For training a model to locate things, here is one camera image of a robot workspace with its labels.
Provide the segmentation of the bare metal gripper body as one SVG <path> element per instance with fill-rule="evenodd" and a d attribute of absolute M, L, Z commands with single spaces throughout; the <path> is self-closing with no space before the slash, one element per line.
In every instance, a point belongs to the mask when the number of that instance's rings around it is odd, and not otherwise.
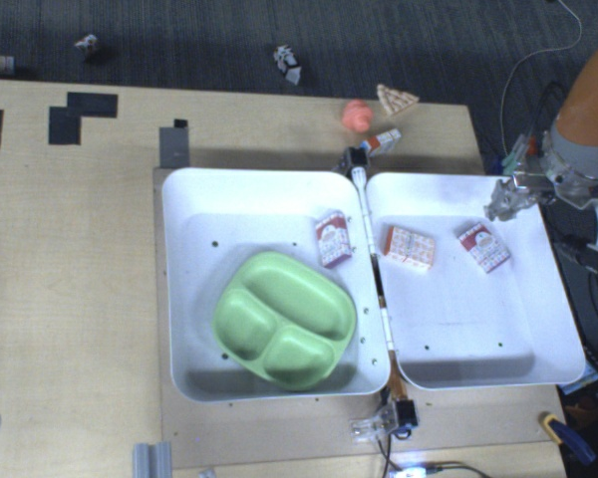
<path fill-rule="evenodd" d="M 510 188 L 527 189 L 530 192 L 530 206 L 550 205 L 557 199 L 576 209 L 584 210 L 595 199 L 594 190 L 598 179 L 581 175 L 573 169 L 547 172 L 540 167 L 521 166 L 511 175 Z"/>

